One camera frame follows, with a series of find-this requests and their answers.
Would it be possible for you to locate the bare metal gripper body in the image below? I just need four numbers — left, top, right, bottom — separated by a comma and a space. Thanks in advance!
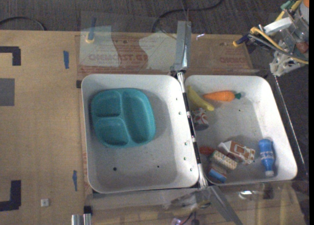
282, 10, 310, 55

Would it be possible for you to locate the brown cardboard board red print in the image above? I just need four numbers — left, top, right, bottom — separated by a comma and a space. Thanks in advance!
75, 32, 261, 195

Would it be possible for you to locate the white plastic tray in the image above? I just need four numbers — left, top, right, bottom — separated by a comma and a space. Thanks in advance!
80, 73, 200, 194
183, 75, 298, 186

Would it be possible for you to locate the orange carrot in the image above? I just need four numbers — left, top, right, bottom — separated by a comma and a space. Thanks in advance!
202, 90, 242, 103

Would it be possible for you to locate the yellow banana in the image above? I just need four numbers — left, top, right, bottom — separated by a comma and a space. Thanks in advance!
186, 85, 215, 112

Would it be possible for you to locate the blue bottle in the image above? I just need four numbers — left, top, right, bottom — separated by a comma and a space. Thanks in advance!
258, 139, 276, 178

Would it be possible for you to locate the orange and white carton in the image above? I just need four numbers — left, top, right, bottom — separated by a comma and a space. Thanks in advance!
217, 140, 256, 166

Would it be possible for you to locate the red and white can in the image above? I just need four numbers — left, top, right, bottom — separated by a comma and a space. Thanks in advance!
191, 107, 210, 131

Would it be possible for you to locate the patterned beige packet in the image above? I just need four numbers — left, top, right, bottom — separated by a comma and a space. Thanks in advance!
209, 150, 238, 171

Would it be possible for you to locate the red sausage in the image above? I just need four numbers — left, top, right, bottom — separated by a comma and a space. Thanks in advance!
199, 146, 215, 156

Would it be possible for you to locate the blue and orange packet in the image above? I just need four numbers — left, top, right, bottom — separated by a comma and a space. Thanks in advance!
208, 162, 228, 184

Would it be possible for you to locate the green divided plate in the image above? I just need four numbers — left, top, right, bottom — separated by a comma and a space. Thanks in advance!
90, 88, 157, 149

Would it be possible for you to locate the black cylinder on white bracket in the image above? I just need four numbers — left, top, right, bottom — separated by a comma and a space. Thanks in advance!
246, 17, 294, 54

